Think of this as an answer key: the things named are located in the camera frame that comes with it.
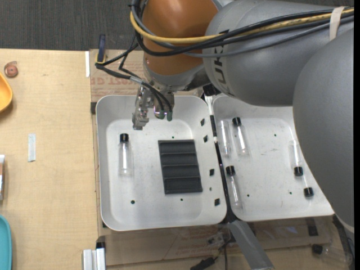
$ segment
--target wooden surface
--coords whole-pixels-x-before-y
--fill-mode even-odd
[[[81,269],[81,253],[97,239],[90,83],[84,52],[0,49],[0,71],[12,105],[0,113],[5,154],[5,198],[13,270]],[[28,162],[28,134],[36,134],[36,161]]]

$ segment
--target black cap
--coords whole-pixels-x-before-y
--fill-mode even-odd
[[[226,169],[226,174],[228,174],[229,176],[234,176],[236,173],[235,173],[235,168],[234,166],[228,166],[225,168]]]
[[[305,197],[312,197],[312,196],[314,196],[313,188],[311,188],[311,187],[305,188],[305,189],[304,189],[304,195],[305,195]]]
[[[234,126],[241,126],[241,119],[240,119],[240,117],[235,117],[235,118],[233,118],[233,119],[232,119],[232,124],[233,124]]]
[[[120,142],[128,142],[129,141],[129,134],[122,133],[120,134]]]
[[[313,253],[320,255],[323,251],[323,246],[319,244],[314,244],[311,246],[311,249],[313,250]]]
[[[294,167],[294,174],[295,176],[302,176],[304,174],[303,172],[303,167],[298,166],[298,167]]]

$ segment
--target black connector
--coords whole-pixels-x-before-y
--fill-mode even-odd
[[[190,268],[190,270],[204,270],[204,269],[210,267],[211,265],[214,265],[215,259],[216,258],[210,257],[208,259],[201,260],[201,262],[199,264],[192,266]]]

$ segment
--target vial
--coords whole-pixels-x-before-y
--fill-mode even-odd
[[[245,128],[239,117],[232,119],[232,135],[235,143],[235,149],[238,155],[249,154],[248,142],[246,141]]]
[[[303,170],[303,160],[301,156],[301,149],[299,142],[297,140],[291,140],[289,142],[289,156],[290,156],[290,165],[294,172],[294,175],[300,177],[304,174]]]
[[[349,252],[333,247],[332,245],[312,245],[312,252],[320,257],[324,262],[337,266],[349,266],[353,261],[353,256]]]
[[[119,169],[118,175],[131,176],[133,174],[133,155],[129,135],[126,133],[120,134],[119,143]]]
[[[231,153],[230,130],[229,123],[226,120],[221,120],[218,123],[218,140],[221,153],[229,156]]]
[[[240,189],[236,181],[237,176],[234,166],[226,167],[226,174],[230,201],[233,202],[232,208],[243,209],[242,203],[240,201]]]

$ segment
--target blue bowl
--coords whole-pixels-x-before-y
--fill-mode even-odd
[[[0,265],[1,270],[11,270],[12,242],[8,221],[0,215]]]

